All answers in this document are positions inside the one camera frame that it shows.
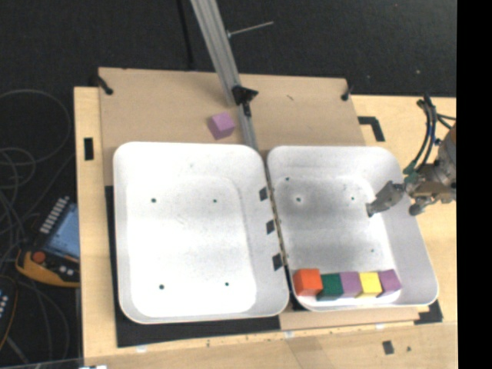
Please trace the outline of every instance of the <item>wooden table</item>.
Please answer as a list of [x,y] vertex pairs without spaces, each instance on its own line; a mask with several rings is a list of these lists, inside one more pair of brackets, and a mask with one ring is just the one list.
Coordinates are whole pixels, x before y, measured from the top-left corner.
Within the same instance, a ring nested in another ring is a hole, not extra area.
[[[265,77],[245,75],[243,83],[247,85],[246,82],[255,80],[259,83]],[[279,91],[288,90],[286,94],[295,98],[293,95],[301,95],[303,90],[307,90],[307,83],[319,86],[323,83],[320,81],[319,78],[289,78],[289,89],[281,88]],[[299,88],[292,88],[296,82]],[[361,136],[356,135],[356,141],[362,138],[366,145],[384,147],[395,155],[402,166],[408,164],[420,147],[424,130],[424,115],[415,105],[417,100],[415,97],[351,96],[354,113],[359,117],[376,117],[386,139],[385,142],[377,141],[371,127],[363,125],[359,134]],[[456,114],[455,99],[435,98],[433,101],[440,113]],[[263,115],[261,123],[255,124],[260,142],[265,132],[262,125],[268,124],[265,119],[268,117]],[[295,129],[292,114],[284,115],[285,125],[278,119],[274,124],[277,131],[269,130],[268,135],[264,136],[264,141],[269,141],[268,147],[275,145],[276,141],[283,141],[275,134],[282,127],[289,128],[290,134],[285,141],[292,138],[291,133]],[[101,95],[97,88],[75,89],[75,131],[81,236],[82,332],[86,364],[162,367],[165,361],[170,367],[196,367],[198,364],[199,367],[282,368],[420,367],[424,364],[426,367],[457,366],[456,204],[436,204],[418,216],[440,284],[438,301],[444,316],[441,323],[414,325],[411,319],[415,308],[410,308],[411,311],[405,315],[383,312],[375,313],[370,318],[352,315],[344,321],[337,319],[323,328],[312,328],[307,319],[305,327],[297,327],[296,331],[118,348],[105,217]],[[440,126],[437,136],[443,138],[445,133],[446,129]],[[94,158],[90,161],[85,160],[85,138],[92,138],[94,144]],[[307,143],[313,141],[315,139],[309,138]],[[393,354],[385,354],[383,341],[391,341]]]

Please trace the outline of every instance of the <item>yellow block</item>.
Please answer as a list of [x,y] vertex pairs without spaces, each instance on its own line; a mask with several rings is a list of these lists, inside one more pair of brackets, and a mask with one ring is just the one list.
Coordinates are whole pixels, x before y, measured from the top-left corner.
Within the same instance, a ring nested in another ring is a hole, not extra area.
[[361,272],[359,276],[361,277],[362,293],[357,298],[377,297],[383,292],[377,272]]

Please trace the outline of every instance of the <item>device screen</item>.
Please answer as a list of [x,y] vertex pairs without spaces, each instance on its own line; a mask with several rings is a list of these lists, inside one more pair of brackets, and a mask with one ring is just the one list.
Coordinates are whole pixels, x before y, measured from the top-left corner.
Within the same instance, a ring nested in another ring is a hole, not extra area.
[[45,249],[62,257],[69,255],[73,258],[80,258],[77,205],[70,205],[65,218],[46,243]]

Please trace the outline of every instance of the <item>green block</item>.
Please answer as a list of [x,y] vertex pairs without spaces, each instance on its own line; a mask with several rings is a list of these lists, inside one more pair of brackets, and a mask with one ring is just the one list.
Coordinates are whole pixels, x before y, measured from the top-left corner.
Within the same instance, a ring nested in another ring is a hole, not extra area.
[[321,281],[323,282],[323,291],[316,296],[318,301],[333,301],[343,295],[344,288],[341,284],[340,274],[323,274]]

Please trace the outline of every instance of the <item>red button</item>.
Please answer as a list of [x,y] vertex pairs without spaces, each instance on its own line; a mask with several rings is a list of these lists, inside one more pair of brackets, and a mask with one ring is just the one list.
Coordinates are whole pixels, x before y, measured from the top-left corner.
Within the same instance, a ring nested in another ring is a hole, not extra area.
[[36,264],[42,264],[43,262],[45,262],[46,254],[44,253],[44,251],[36,251],[35,253],[33,253],[31,258]]

